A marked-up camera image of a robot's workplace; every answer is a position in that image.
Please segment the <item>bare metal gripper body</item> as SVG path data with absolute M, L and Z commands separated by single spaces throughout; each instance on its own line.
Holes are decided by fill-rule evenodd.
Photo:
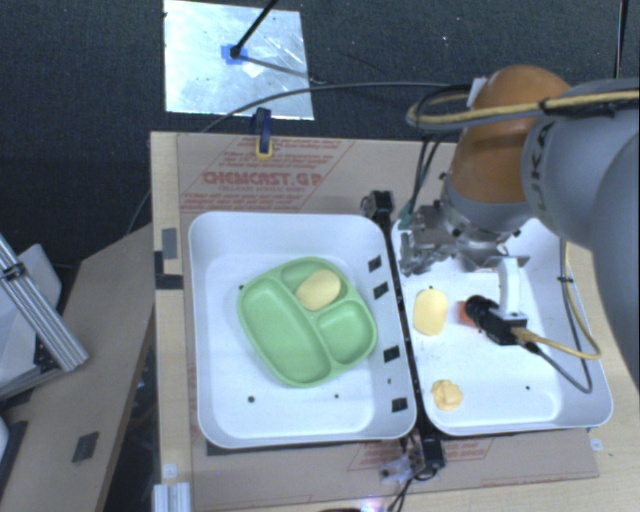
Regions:
M 408 232 L 416 256 L 421 247 L 443 244 L 446 260 L 458 258 L 467 271 L 490 268 L 493 261 L 503 256 L 499 246 L 521 227 L 521 217 L 511 217 L 507 209 L 496 213 L 473 208 L 478 220 L 467 218 L 452 203 L 445 200 L 421 207 L 409 223 Z

